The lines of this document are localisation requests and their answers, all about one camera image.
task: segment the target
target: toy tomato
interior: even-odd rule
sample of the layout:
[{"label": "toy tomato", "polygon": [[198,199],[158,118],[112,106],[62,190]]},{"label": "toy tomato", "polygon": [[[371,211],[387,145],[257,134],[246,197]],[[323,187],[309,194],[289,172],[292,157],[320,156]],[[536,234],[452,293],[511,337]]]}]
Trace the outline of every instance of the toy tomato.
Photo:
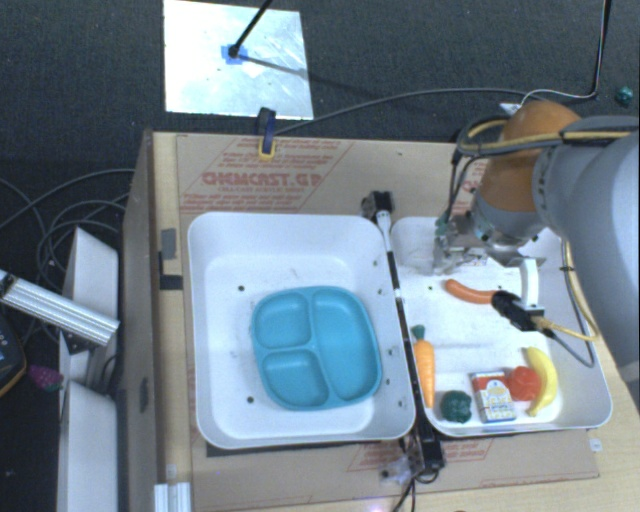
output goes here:
[{"label": "toy tomato", "polygon": [[518,401],[534,400],[542,382],[540,376],[531,368],[526,366],[518,366],[507,377],[507,387],[511,393],[511,398]]}]

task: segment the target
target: yellow banana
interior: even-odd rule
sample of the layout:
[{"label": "yellow banana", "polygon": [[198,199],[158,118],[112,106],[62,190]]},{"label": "yellow banana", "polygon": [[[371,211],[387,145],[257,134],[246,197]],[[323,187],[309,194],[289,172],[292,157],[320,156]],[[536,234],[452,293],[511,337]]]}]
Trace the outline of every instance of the yellow banana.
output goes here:
[{"label": "yellow banana", "polygon": [[549,356],[535,347],[527,349],[527,358],[531,367],[540,376],[542,386],[540,393],[527,411],[530,416],[535,416],[540,409],[549,405],[558,393],[558,372]]}]

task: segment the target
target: blue divided plate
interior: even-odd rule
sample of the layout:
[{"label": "blue divided plate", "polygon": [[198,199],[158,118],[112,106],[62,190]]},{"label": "blue divided plate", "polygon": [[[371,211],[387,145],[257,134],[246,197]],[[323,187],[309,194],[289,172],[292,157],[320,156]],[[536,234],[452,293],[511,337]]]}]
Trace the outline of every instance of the blue divided plate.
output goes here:
[{"label": "blue divided plate", "polygon": [[314,286],[265,297],[253,311],[251,337],[262,384],[287,409],[351,405],[380,385],[369,315],[345,289]]}]

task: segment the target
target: black post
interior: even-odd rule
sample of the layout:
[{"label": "black post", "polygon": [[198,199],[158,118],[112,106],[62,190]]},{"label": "black post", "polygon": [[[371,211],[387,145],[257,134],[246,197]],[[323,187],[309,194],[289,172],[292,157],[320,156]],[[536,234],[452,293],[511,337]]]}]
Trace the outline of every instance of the black post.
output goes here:
[{"label": "black post", "polygon": [[242,43],[247,38],[247,36],[251,33],[251,31],[253,30],[253,27],[256,26],[258,21],[260,21],[260,18],[262,18],[262,15],[264,14],[264,12],[269,8],[269,6],[271,5],[271,2],[273,2],[273,0],[264,1],[264,3],[260,7],[256,15],[251,20],[251,23],[249,23],[247,28],[244,29],[244,32],[242,33],[240,38],[236,41],[236,44],[229,47],[229,57],[231,57],[232,59],[235,59],[238,56],[238,52],[240,51],[240,47],[242,46]]}]

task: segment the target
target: cardboard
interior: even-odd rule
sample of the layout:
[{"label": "cardboard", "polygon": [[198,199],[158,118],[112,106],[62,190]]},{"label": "cardboard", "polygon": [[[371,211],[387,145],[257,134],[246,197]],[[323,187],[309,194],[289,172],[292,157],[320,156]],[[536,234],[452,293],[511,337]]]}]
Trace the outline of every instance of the cardboard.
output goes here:
[{"label": "cardboard", "polygon": [[[131,317],[137,311],[142,318],[151,314],[153,321],[147,320],[146,327],[154,339],[153,347],[145,346],[144,363],[137,349],[125,352],[125,367],[129,368],[125,368],[125,386],[139,386],[141,374],[134,378],[132,365],[145,368],[152,364],[155,395],[151,406],[155,406],[156,421],[142,421],[134,410],[130,412],[133,418],[128,418],[131,510],[151,510],[143,497],[152,494],[153,477],[158,482],[191,481],[197,512],[400,494],[399,485],[381,482],[380,475],[381,468],[402,453],[396,441],[253,452],[221,452],[207,447],[193,418],[186,232],[195,216],[210,209],[355,215],[360,201],[373,190],[393,192],[394,220],[437,215],[447,193],[452,145],[278,139],[279,150],[272,162],[258,161],[255,137],[154,133],[147,135],[143,153],[147,147],[151,158],[141,160],[136,180],[148,179],[150,196],[141,198],[147,201],[148,211],[141,212],[143,206],[138,205],[137,211],[127,215],[131,226],[142,230],[143,238],[145,229],[150,234],[146,240],[134,241],[129,231],[125,238],[125,246],[130,246],[125,285],[128,280],[131,287],[127,301],[131,313],[127,314]],[[139,217],[138,222],[134,223],[134,217]],[[158,266],[159,241],[167,230],[175,233],[177,250],[173,254],[166,251],[171,257]],[[137,280],[138,273],[143,284],[147,275],[156,284],[133,290],[131,281]],[[181,283],[182,289],[174,286],[176,283]],[[144,298],[145,293],[153,295],[153,304]],[[148,341],[148,332],[132,329],[125,331],[125,343],[136,335]],[[143,446],[132,446],[134,436]],[[152,454],[156,445],[157,454]],[[448,441],[444,449],[446,468],[436,482],[421,486],[418,492],[598,475],[584,430]],[[514,454],[518,456],[517,467],[511,463]],[[140,475],[141,468],[148,472]]]}]

